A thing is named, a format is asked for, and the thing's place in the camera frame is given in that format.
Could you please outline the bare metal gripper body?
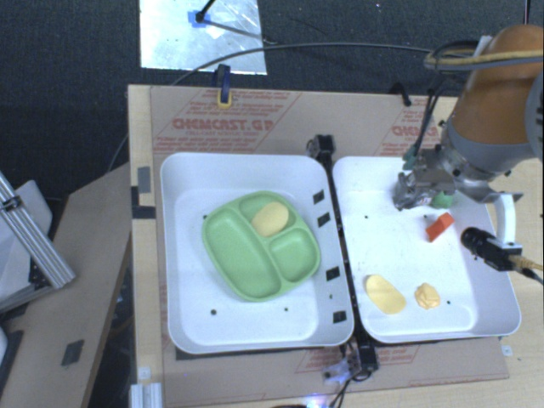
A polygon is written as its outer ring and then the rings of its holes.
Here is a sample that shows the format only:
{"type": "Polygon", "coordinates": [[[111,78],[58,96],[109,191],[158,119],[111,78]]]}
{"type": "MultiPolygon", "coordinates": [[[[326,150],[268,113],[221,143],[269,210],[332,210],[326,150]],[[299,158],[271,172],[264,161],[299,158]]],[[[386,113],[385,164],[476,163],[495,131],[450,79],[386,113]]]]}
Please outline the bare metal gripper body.
{"type": "Polygon", "coordinates": [[[415,188],[437,190],[448,196],[461,192],[477,203],[492,203],[500,193],[490,182],[524,159],[522,147],[439,147],[423,150],[411,172],[415,188]]]}

